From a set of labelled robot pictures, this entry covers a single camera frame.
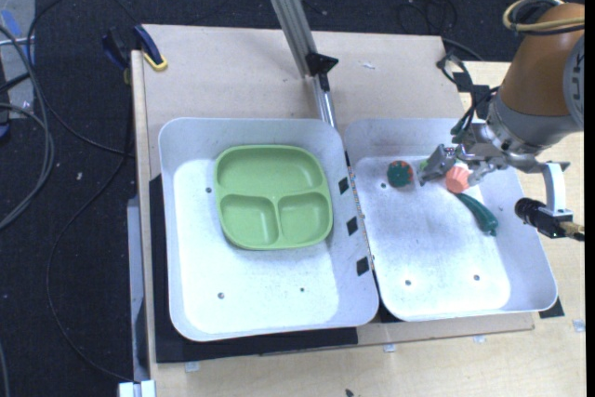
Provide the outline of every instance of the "pink object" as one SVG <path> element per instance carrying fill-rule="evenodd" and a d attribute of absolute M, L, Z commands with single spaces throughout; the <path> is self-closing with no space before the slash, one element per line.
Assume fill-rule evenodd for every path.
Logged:
<path fill-rule="evenodd" d="M 467 178 L 470 174 L 467 168 L 454 165 L 446 172 L 446 189 L 452 193 L 462 193 L 469 188 Z"/>

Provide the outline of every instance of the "robotic hand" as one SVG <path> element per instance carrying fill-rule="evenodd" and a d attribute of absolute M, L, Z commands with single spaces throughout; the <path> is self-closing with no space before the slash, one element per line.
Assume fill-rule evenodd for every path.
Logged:
<path fill-rule="evenodd" d="M 549 4 L 533 24 L 515 20 L 522 7 Z M 548 202 L 523 198 L 515 206 L 525 222 L 550 237 L 584 240 L 584 227 L 565 208 L 563 171 L 569 163 L 539 162 L 537 156 L 567 135 L 584 130 L 585 6 L 561 0 L 521 0 L 504 14 L 504 24 L 527 36 L 502 85 L 489 98 L 484 122 L 461 120 L 453 147 L 439 145 L 419 172 L 420 183 L 445 174 L 456 160 L 472 171 L 470 186 L 509 166 L 540 173 Z"/>

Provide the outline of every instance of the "table surface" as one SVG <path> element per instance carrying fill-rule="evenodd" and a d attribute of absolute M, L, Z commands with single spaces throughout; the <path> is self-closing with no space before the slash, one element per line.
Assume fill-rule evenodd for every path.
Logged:
<path fill-rule="evenodd" d="M 405 324 L 367 324 L 361 345 L 336 350 L 158 364 L 152 329 L 149 180 L 160 171 L 157 136 L 180 116 L 317 117 L 308 80 L 300 78 L 283 32 L 145 25 L 169 65 L 153 71 L 133 52 L 140 229 L 150 354 L 159 396 L 374 395 L 582 396 L 587 394 L 584 323 L 585 247 L 540 236 L 558 285 L 564 316 L 537 313 Z M 337 129 L 364 118 L 458 118 L 466 95 L 436 69 L 439 37 L 314 32 L 318 50 L 339 59 L 329 74 Z M 475 84 L 499 85 L 507 63 L 466 63 Z M 570 161 L 566 205 L 584 223 L 584 135 L 543 152 Z M 546 201 L 540 176 L 519 174 L 528 197 Z M 397 343 L 393 352 L 381 344 Z"/>

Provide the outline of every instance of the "green plate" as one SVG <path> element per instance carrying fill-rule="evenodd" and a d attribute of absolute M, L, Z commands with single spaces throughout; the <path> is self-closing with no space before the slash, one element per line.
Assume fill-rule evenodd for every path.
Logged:
<path fill-rule="evenodd" d="M 320 162 L 294 146 L 237 146 L 215 162 L 221 228 L 235 245 L 278 250 L 314 245 L 333 227 Z"/>

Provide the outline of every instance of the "black floor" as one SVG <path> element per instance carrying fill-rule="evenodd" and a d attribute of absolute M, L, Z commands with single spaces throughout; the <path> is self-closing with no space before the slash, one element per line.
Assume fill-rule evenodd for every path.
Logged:
<path fill-rule="evenodd" d="M 55 164 L 31 206 L 0 232 L 0 341 L 12 395 L 115 395 L 118 377 L 73 351 L 46 296 L 47 263 L 59 238 L 49 292 L 67 336 L 97 366 L 132 376 L 126 202 L 135 194 L 135 164 L 118 153 L 126 147 L 130 91 L 101 37 L 117 27 L 133 46 L 131 27 L 142 22 L 251 28 L 278 22 L 269 0 L 62 0 L 46 10 L 56 1 L 36 0 L 37 13 L 45 13 L 35 29 L 35 70 L 56 113 L 49 123 Z M 510 61 L 521 38 L 504 29 L 501 16 L 514 1 L 306 0 L 305 8 L 313 30 L 441 35 L 485 60 Z M 12 122 L 9 141 L 0 143 L 0 218 L 35 184 L 43 146 L 39 126 Z M 116 170 L 99 199 L 62 233 Z"/>

